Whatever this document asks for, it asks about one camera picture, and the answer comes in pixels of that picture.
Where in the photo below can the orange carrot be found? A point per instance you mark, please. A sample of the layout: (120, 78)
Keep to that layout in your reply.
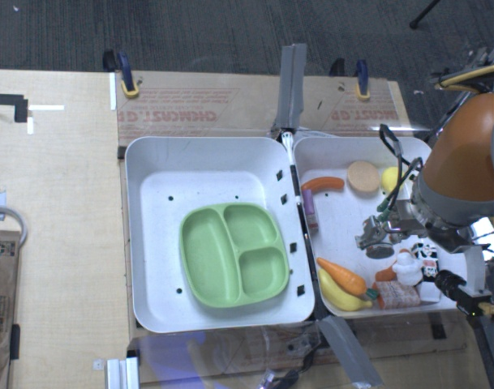
(344, 278)

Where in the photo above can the small orange toy piece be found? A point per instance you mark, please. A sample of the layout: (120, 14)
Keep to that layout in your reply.
(385, 274)

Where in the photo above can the white snowman figure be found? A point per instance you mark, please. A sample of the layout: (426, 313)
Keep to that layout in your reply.
(408, 270)

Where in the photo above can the white plastic tray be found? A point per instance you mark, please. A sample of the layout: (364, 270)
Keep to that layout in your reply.
(344, 225)
(161, 185)

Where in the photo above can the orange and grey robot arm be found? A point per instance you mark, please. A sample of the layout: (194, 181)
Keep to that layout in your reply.
(461, 156)

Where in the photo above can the purple and pink tube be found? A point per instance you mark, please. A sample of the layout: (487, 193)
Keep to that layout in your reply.
(310, 211)

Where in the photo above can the black and white carton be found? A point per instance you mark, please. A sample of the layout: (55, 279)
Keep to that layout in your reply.
(428, 259)

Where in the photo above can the white cube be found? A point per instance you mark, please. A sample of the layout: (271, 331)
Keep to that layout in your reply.
(429, 292)

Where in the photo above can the brown cardboard board, red print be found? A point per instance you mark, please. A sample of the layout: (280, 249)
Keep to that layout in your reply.
(214, 108)

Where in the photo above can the yellow banana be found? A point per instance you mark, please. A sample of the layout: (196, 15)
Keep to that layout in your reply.
(340, 298)

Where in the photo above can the yellow lemon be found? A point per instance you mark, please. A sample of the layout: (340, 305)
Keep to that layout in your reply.
(389, 178)

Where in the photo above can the orange sausage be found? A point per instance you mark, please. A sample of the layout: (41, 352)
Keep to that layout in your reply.
(323, 183)

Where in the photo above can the brown paper bag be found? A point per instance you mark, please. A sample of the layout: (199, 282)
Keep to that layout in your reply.
(1, 298)

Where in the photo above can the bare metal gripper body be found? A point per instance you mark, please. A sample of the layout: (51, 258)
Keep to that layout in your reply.
(413, 217)

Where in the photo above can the black cylinder on white bracket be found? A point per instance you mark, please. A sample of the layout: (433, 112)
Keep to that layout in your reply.
(453, 284)

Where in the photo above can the green divided plate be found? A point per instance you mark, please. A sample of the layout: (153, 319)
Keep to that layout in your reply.
(234, 253)

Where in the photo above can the orange packet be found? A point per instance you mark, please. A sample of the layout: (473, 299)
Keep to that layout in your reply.
(397, 295)

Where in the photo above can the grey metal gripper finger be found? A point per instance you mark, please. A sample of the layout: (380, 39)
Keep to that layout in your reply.
(393, 233)
(368, 233)

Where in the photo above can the tan round biscuit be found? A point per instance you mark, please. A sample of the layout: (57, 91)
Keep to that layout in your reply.
(363, 176)

